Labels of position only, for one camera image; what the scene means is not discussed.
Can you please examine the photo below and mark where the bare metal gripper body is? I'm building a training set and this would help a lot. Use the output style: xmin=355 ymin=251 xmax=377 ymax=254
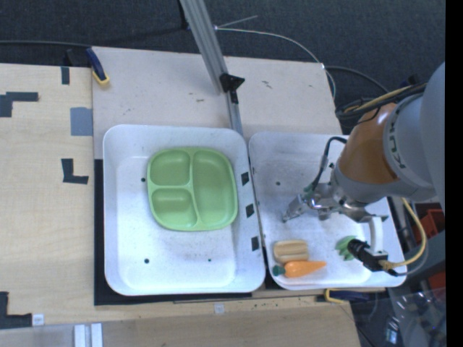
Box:
xmin=306 ymin=181 xmax=377 ymax=224

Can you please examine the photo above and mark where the green toy leafy vegetable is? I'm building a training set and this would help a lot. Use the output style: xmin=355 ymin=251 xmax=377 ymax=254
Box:
xmin=334 ymin=235 xmax=358 ymax=262

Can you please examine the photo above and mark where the tan toy bread bun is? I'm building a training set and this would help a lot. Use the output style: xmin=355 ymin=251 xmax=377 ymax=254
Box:
xmin=273 ymin=239 xmax=310 ymax=265

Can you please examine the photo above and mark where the white plastic tray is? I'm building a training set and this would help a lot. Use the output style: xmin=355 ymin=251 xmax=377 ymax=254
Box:
xmin=247 ymin=131 xmax=408 ymax=291
xmin=102 ymin=124 xmax=267 ymax=297

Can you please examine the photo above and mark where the orange toy carrot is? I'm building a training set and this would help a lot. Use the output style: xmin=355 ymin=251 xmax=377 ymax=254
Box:
xmin=272 ymin=260 xmax=328 ymax=279

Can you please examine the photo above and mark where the green divided plate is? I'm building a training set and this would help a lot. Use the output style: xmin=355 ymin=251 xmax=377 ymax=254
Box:
xmin=146 ymin=147 xmax=239 ymax=232

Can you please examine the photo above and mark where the black cylinder on white bracket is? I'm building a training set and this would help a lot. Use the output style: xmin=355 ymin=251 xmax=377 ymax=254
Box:
xmin=347 ymin=216 xmax=390 ymax=273

